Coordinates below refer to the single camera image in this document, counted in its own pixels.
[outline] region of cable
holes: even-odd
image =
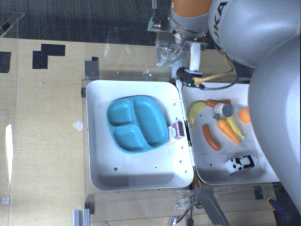
[[[151,0],[151,5],[152,5],[152,15],[151,18],[154,20],[155,15],[156,15],[156,9],[158,8],[157,6],[157,0]]]
[[[190,210],[190,219],[192,219],[192,211],[193,211],[193,207]]]
[[[229,63],[226,53],[223,53],[222,55],[223,55],[224,59],[226,60],[227,65],[230,67],[230,70],[228,70],[224,73],[213,74],[213,75],[210,75],[210,76],[207,76],[207,77],[204,77],[204,78],[193,77],[192,79],[194,80],[194,83],[196,85],[199,85],[200,83],[203,83],[203,82],[206,82],[206,81],[210,81],[210,80],[214,80],[214,79],[223,77],[223,76],[225,76],[225,75],[227,75],[227,74],[234,71],[234,67]]]
[[[193,205],[191,205],[189,208],[187,208],[187,210],[184,212],[184,214],[183,214],[181,217],[179,217],[179,218],[177,219],[177,222],[176,222],[176,223],[181,222],[182,219],[187,215],[187,213],[188,213],[194,206],[196,206],[197,204],[198,204],[198,202],[196,202],[195,204],[193,204]]]
[[[216,79],[216,78],[220,78],[222,76],[225,76],[231,72],[235,72],[235,80],[234,82],[232,82],[231,84],[229,85],[226,85],[226,86],[222,86],[222,87],[216,87],[216,88],[208,88],[208,87],[203,87],[202,89],[203,90],[220,90],[220,89],[226,89],[226,88],[229,88],[231,87],[232,85],[234,85],[237,81],[238,81],[238,73],[236,71],[236,68],[234,65],[232,65],[229,60],[228,60],[228,56],[225,52],[222,52],[222,55],[227,63],[227,65],[230,67],[230,70],[224,72],[224,73],[218,73],[218,74],[214,74],[214,75],[210,75],[210,76],[207,76],[207,77],[204,77],[204,78],[197,78],[197,77],[193,77],[192,79],[194,80],[195,84],[201,84],[202,82],[205,82],[205,81],[209,81],[209,80],[213,80],[213,79]]]

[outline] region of small bottle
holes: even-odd
[[[231,117],[234,114],[234,106],[231,104],[217,103],[214,112],[223,117]]]

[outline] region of toy sausage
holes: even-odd
[[[204,132],[204,136],[206,138],[206,141],[208,142],[208,144],[215,150],[215,151],[219,151],[221,149],[221,146],[213,139],[211,133],[210,133],[210,129],[208,127],[208,125],[203,126],[203,132]]]
[[[218,103],[231,104],[229,99],[226,100],[207,100],[206,104],[209,107],[215,107]]]

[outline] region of metal bracket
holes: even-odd
[[[207,215],[214,225],[230,225],[220,205],[214,197],[212,189],[197,188],[194,189],[194,192],[196,194],[197,200],[202,204]]]
[[[72,226],[90,226],[90,209],[73,210]]]

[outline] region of small white paper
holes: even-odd
[[[78,131],[82,131],[84,129],[84,125],[82,122],[77,121],[73,124],[73,126],[76,128]]]
[[[2,204],[9,204],[9,197],[3,197]]]

